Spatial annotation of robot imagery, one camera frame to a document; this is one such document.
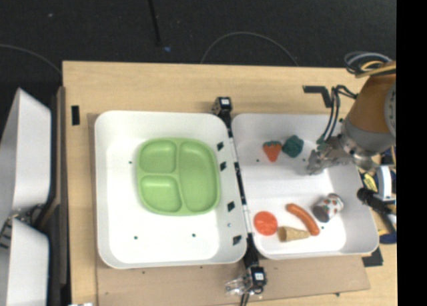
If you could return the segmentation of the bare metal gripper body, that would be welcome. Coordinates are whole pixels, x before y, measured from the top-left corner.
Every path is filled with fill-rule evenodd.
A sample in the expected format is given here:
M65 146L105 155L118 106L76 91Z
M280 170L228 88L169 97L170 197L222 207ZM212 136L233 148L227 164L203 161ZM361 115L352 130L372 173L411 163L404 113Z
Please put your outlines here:
M320 169L346 165L350 162L363 170L371 170L372 153L361 148L346 135L329 138L319 154Z

